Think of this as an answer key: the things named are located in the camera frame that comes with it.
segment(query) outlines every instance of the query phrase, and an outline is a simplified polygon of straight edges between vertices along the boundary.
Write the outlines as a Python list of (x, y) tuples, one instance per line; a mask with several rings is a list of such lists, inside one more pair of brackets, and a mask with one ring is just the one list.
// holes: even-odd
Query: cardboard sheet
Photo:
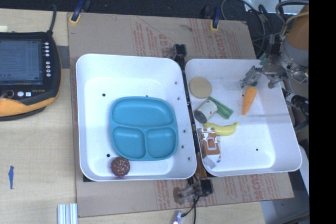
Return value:
[[(211, 20), (109, 14), (81, 14), (78, 24), (68, 23), (76, 191), (79, 217), (189, 208), (175, 202), (175, 189), (187, 180), (137, 180), (91, 182), (79, 166), (76, 97), (76, 61), (88, 53), (166, 57), (174, 44), (186, 44), (186, 60), (194, 58), (255, 59), (245, 22), (219, 21), (211, 32)], [(288, 173), (211, 177), (214, 193), (197, 206), (292, 198)]]

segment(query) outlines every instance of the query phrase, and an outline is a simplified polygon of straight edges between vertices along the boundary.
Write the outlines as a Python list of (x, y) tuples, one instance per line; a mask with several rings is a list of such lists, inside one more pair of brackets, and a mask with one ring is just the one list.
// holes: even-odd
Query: blue plate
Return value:
[(159, 98), (117, 99), (110, 111), (110, 134), (115, 151), (130, 160), (158, 161), (177, 149), (174, 110)]

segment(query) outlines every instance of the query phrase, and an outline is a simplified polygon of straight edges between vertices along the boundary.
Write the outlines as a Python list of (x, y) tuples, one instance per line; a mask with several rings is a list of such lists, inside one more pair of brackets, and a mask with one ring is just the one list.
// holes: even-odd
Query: wooden table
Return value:
[[(56, 44), (68, 46), (67, 13), (58, 12)], [(46, 31), (50, 11), (0, 9), (8, 31)], [(34, 116), (0, 122), (0, 223), (57, 223), (58, 204), (76, 203), (70, 72), (56, 102)], [(14, 167), (13, 189), (8, 172)], [(175, 210), (79, 218), (78, 223), (170, 223)], [(192, 223), (193, 214), (183, 219)], [(259, 202), (197, 208), (196, 223), (265, 223)]]

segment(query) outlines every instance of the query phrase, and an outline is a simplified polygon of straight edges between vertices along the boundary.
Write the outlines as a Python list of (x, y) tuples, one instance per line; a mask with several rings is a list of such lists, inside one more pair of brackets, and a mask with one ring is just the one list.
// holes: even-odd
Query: screen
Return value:
[(43, 84), (40, 40), (0, 40), (0, 85)]

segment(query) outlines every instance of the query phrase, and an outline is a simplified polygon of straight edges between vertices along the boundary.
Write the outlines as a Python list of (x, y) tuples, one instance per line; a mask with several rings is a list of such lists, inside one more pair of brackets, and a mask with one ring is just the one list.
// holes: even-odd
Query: chocolate donut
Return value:
[(130, 162), (123, 157), (117, 157), (111, 163), (111, 170), (116, 176), (125, 176), (130, 171)]

